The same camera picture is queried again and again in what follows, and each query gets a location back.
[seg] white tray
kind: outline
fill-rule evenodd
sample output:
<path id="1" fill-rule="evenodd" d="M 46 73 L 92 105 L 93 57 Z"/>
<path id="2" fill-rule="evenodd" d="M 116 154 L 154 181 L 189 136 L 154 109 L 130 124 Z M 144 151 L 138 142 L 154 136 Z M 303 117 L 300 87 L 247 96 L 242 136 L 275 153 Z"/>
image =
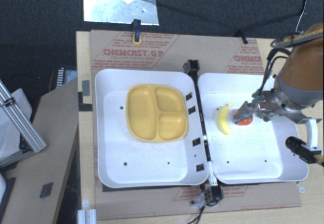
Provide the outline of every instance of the white tray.
<path id="1" fill-rule="evenodd" d="M 286 117 L 276 116 L 270 122 L 253 115 L 248 126 L 238 126 L 233 115 L 261 85 L 263 76 L 205 73 L 199 80 L 199 91 L 213 172 L 227 184 L 300 181 L 307 177 L 308 165 L 294 156 L 285 140 L 298 137 L 296 125 Z M 264 90 L 273 87 L 269 79 Z M 217 109 L 232 103 L 228 113 L 231 135 L 217 126 Z"/>
<path id="2" fill-rule="evenodd" d="M 142 142 L 128 130 L 126 98 L 128 91 L 139 84 L 167 85 L 177 89 L 186 101 L 187 134 L 173 142 Z M 98 173 L 101 181 L 112 188 L 196 185 L 208 176 L 207 160 L 192 79 L 181 72 L 106 69 L 95 79 Z M 200 138 L 200 144 L 192 141 Z M 204 169 L 197 171 L 197 166 Z"/>

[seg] black strip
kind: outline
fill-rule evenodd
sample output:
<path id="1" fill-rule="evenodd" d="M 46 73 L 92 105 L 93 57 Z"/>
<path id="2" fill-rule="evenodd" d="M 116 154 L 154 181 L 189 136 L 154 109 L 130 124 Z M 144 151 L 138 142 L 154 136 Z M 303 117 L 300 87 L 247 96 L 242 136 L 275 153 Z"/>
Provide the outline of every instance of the black strip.
<path id="1" fill-rule="evenodd" d="M 7 165 L 7 166 L 5 166 L 5 167 L 3 167 L 3 168 L 0 168 L 0 172 L 1 172 L 1 173 L 4 173 L 4 172 L 7 172 L 7 171 L 9 171 L 9 170 L 15 169 L 15 168 L 17 167 L 17 165 L 18 165 L 18 161 L 15 162 L 15 163 L 12 163 L 12 164 L 10 164 L 10 165 Z"/>
<path id="2" fill-rule="evenodd" d="M 82 92 L 78 92 L 77 93 L 77 98 L 78 98 L 79 104 L 82 104 L 83 103 L 83 95 L 82 95 Z"/>
<path id="3" fill-rule="evenodd" d="M 186 95 L 186 100 L 190 100 L 192 98 L 192 93 Z"/>
<path id="4" fill-rule="evenodd" d="M 196 172 L 203 171 L 204 169 L 204 164 L 196 165 Z"/>
<path id="5" fill-rule="evenodd" d="M 201 99 L 200 99 L 200 92 L 198 87 L 198 71 L 200 69 L 199 61 L 198 60 L 188 60 L 183 65 L 183 72 L 189 75 L 194 83 L 194 88 L 196 91 L 197 103 L 198 103 L 198 110 L 200 115 L 200 122 L 202 128 L 203 136 L 206 136 L 206 127 L 204 122 L 204 115 L 203 115 L 203 108 L 201 106 Z"/>
<path id="6" fill-rule="evenodd" d="M 200 137 L 197 138 L 197 139 L 194 139 L 194 140 L 192 141 L 192 146 L 196 146 L 196 145 L 199 145 L 199 144 L 201 144 Z"/>
<path id="7" fill-rule="evenodd" d="M 0 204 L 0 223 L 2 223 L 2 219 L 4 218 L 11 192 L 14 189 L 15 181 L 16 179 L 14 177 L 7 180 L 6 190 Z"/>
<path id="8" fill-rule="evenodd" d="M 195 111 L 196 111 L 196 107 L 195 106 L 191 107 L 188 109 L 188 114 L 190 115 L 190 114 L 194 113 Z"/>
<path id="9" fill-rule="evenodd" d="M 92 104 L 79 104 L 79 111 L 92 111 Z"/>
<path id="10" fill-rule="evenodd" d="M 92 111 L 92 104 L 83 103 L 83 94 L 82 92 L 77 93 L 78 101 L 79 101 L 79 111 Z"/>
<path id="11" fill-rule="evenodd" d="M 205 145 L 205 151 L 206 151 L 206 158 L 207 158 L 207 162 L 211 161 L 211 154 L 209 152 L 209 146 L 208 146 L 208 141 L 204 140 L 204 145 Z"/>
<path id="12" fill-rule="evenodd" d="M 44 184 L 39 197 L 44 198 L 51 195 L 53 184 L 54 184 L 53 182 Z"/>

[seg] wooden table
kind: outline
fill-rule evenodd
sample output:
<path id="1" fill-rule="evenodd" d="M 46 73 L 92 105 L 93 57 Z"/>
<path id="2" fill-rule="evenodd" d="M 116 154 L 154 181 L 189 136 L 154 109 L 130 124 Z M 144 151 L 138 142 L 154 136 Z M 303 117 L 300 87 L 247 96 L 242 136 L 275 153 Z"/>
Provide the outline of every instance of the wooden table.
<path id="1" fill-rule="evenodd" d="M 77 68 L 78 68 L 78 91 L 82 92 L 83 80 L 90 80 L 91 90 L 91 36 L 90 32 L 77 32 Z M 263 65 L 270 51 L 271 40 L 257 39 Z M 278 62 L 274 71 L 278 71 L 283 63 Z M 92 93 L 83 97 L 83 103 L 92 103 Z M 304 112 L 311 117 L 323 117 L 323 102 L 319 102 L 314 108 Z M 323 147 L 323 121 L 319 123 L 318 146 Z M 304 126 L 298 126 L 302 139 L 306 139 Z M 83 209 L 95 208 L 94 190 L 94 154 L 93 154 L 93 122 L 91 111 L 79 113 L 79 137 L 80 137 L 80 170 Z M 308 177 L 298 184 L 305 189 L 300 194 L 301 207 L 279 208 L 266 210 L 249 210 L 237 212 L 206 213 L 202 215 L 200 223 L 318 223 L 324 219 L 324 173 L 323 168 L 317 164 L 309 165 Z M 140 224 L 140 223 L 186 223 L 193 219 L 193 215 L 174 215 L 161 217 L 145 217 L 131 219 L 102 220 L 99 224 Z"/>

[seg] black wire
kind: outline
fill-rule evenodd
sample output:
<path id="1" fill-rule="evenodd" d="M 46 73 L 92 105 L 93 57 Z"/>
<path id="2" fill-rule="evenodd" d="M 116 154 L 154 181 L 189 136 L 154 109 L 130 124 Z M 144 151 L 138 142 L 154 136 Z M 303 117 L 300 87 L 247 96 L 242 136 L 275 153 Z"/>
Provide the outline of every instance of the black wire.
<path id="1" fill-rule="evenodd" d="M 198 224 L 198 223 L 199 223 L 200 218 L 201 218 L 201 216 L 202 216 L 202 214 L 203 214 L 204 209 L 205 209 L 205 206 L 201 208 L 200 213 L 199 213 L 199 216 L 198 216 L 198 219 L 197 219 L 197 221 L 196 221 L 195 224 Z"/>
<path id="2" fill-rule="evenodd" d="M 187 222 L 186 224 L 192 224 L 192 223 L 194 223 L 195 221 L 196 221 L 195 224 L 198 224 L 199 221 L 200 221 L 201 215 L 203 214 L 204 209 L 205 209 L 205 206 L 203 206 L 202 208 L 200 208 L 200 212 L 199 212 L 199 214 L 197 215 L 197 217 L 194 218 L 192 221 Z"/>
<path id="3" fill-rule="evenodd" d="M 287 33 L 287 34 L 284 34 L 280 37 L 280 40 L 283 41 L 285 40 L 286 37 L 290 36 L 292 39 L 294 39 L 294 36 L 300 36 L 300 32 L 292 32 L 292 33 Z"/>
<path id="4" fill-rule="evenodd" d="M 265 67 L 265 70 L 264 70 L 264 75 L 263 75 L 263 81 L 262 81 L 262 84 L 261 84 L 261 87 L 258 89 L 258 94 L 261 95 L 261 92 L 263 91 L 263 88 L 264 88 L 264 85 L 265 83 L 267 82 L 270 74 L 271 74 L 271 70 L 272 70 L 272 67 L 273 67 L 273 64 L 274 62 L 277 60 L 277 57 L 278 58 L 286 58 L 284 56 L 277 56 L 276 58 L 274 58 L 274 60 L 272 61 L 273 57 L 276 55 L 276 53 L 278 52 L 281 52 L 281 53 L 284 53 L 286 55 L 290 55 L 290 51 L 288 49 L 285 49 L 285 48 L 274 48 L 270 51 L 268 57 L 267 57 L 267 65 Z"/>
<path id="5" fill-rule="evenodd" d="M 287 59 L 287 56 L 276 56 L 276 57 L 274 58 L 274 60 L 272 61 L 271 65 L 270 65 L 270 68 L 269 68 L 269 71 L 268 71 L 268 76 L 267 76 L 267 78 L 269 78 L 269 76 L 270 76 L 270 74 L 271 74 L 271 70 L 272 70 L 272 68 L 273 68 L 273 65 L 274 65 L 275 61 L 276 61 L 277 59 L 279 59 L 279 58 Z"/>
<path id="6" fill-rule="evenodd" d="M 288 48 L 288 47 L 296 47 L 296 46 L 300 46 L 300 45 L 303 45 L 307 42 L 310 42 L 312 40 L 315 40 L 315 39 L 318 39 L 318 38 L 322 38 L 323 37 L 323 33 L 319 33 L 319 34 L 316 34 L 316 35 L 310 35 L 306 38 L 302 38 L 302 39 L 295 39 L 293 35 L 291 35 L 291 39 L 290 41 L 284 43 L 284 44 L 281 44 L 281 45 L 275 45 L 276 43 L 278 42 L 281 42 L 279 40 L 274 40 L 271 42 L 270 46 L 273 47 L 273 48 Z"/>
<path id="7" fill-rule="evenodd" d="M 214 206 L 217 205 L 217 204 L 218 204 L 218 201 L 216 201 L 216 200 L 212 200 L 212 201 L 210 201 L 209 203 L 207 203 L 206 205 L 209 206 L 209 207 L 214 207 Z"/>

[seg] black clamp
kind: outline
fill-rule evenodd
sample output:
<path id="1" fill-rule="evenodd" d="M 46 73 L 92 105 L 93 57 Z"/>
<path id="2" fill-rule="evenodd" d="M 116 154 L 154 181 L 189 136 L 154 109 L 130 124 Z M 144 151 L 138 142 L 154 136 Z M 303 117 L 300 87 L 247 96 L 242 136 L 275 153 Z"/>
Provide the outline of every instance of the black clamp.
<path id="1" fill-rule="evenodd" d="M 139 45 L 142 42 L 141 38 L 141 20 L 134 19 L 131 24 L 131 31 L 133 32 L 133 44 Z"/>
<path id="2" fill-rule="evenodd" d="M 4 103 L 2 105 L 0 105 L 0 107 L 3 107 L 3 106 L 10 106 L 10 105 L 13 105 L 16 103 L 16 100 L 14 97 L 10 97 L 8 100 L 5 100 Z"/>
<path id="3" fill-rule="evenodd" d="M 238 30 L 233 37 L 241 37 L 245 45 L 249 43 L 242 30 Z"/>
<path id="4" fill-rule="evenodd" d="M 192 77 L 193 75 L 197 77 L 197 72 L 200 69 L 199 60 L 188 60 L 182 67 L 182 71 Z"/>
<path id="5" fill-rule="evenodd" d="M 298 155 L 299 158 L 305 161 L 307 164 L 320 163 L 315 156 L 321 154 L 321 149 L 310 151 L 307 149 L 307 144 L 304 141 L 292 136 L 286 139 L 285 144 L 291 152 Z"/>

